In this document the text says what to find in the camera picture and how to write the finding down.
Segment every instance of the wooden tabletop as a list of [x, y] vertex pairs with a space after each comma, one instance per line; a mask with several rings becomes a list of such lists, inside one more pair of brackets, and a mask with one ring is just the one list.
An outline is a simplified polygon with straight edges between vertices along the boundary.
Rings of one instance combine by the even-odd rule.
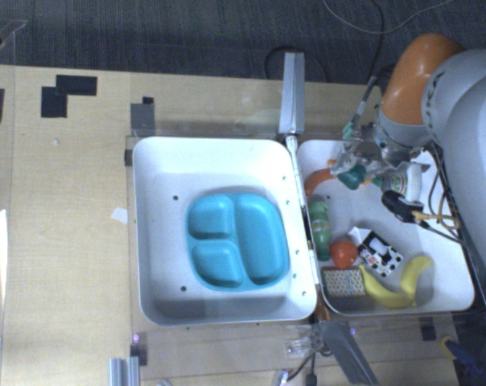
[[[68, 96], [66, 118], [42, 118], [41, 88], [55, 87], [57, 74], [97, 77], [97, 94]], [[15, 85], [6, 88], [4, 104], [13, 102], [14, 114], [0, 125], [0, 139], [12, 140], [11, 156], [8, 147], [0, 149], [0, 160], [12, 161], [10, 168], [0, 170], [6, 176], [3, 182], [11, 177], [10, 190], [6, 189], [10, 242], [1, 385], [107, 385], [109, 358], [129, 355], [137, 305], [131, 295], [129, 228], [112, 217], [117, 208], [128, 208], [124, 152], [130, 104], [153, 97], [160, 133], [230, 135], [236, 123], [241, 127], [242, 122], [273, 115], [270, 110], [280, 108], [282, 84], [23, 67], [0, 67], [0, 87], [2, 81]], [[307, 132], [336, 138], [363, 92], [364, 87], [357, 85], [307, 84]], [[365, 119], [372, 116], [379, 99], [374, 90]], [[411, 329], [407, 336], [400, 336], [407, 330], [398, 328], [384, 333], [362, 330], [364, 354], [381, 383], [458, 384], [452, 362], [436, 342], [423, 342], [418, 328]], [[168, 373], [147, 369], [143, 385], [156, 385], [169, 374], [174, 386], [271, 383], [274, 370], [262, 363], [250, 371], [249, 363], [244, 372], [237, 364], [217, 367], [212, 361], [220, 356], [202, 355], [212, 349], [199, 332], [193, 336], [196, 353], [187, 357], [188, 365], [183, 354], [189, 338], [183, 330], [181, 347], [177, 333], [159, 332], [159, 341], [167, 342], [171, 351], [163, 358], [175, 366]], [[224, 328], [228, 338], [231, 330]], [[287, 332], [275, 325], [258, 330]], [[438, 335], [455, 335], [452, 331], [451, 324], [442, 324]], [[274, 353], [283, 343], [284, 339], [277, 340]], [[238, 353], [251, 361], [245, 353], [255, 352], [248, 347]], [[266, 353], [258, 358], [266, 359]], [[199, 369], [192, 359], [203, 359], [205, 368], [216, 370], [201, 372], [202, 364]], [[284, 361], [290, 363], [288, 368], [300, 363]], [[347, 383], [334, 358], [318, 359], [317, 375], [319, 384]], [[292, 384], [303, 384], [303, 378]]]

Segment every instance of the blue plate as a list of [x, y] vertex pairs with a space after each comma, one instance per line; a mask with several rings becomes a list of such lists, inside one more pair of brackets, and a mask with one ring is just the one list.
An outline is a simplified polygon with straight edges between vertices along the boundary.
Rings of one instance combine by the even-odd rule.
[[286, 233], [277, 208], [260, 195], [208, 195], [189, 207], [187, 248], [196, 277], [215, 290], [255, 290], [286, 274]]

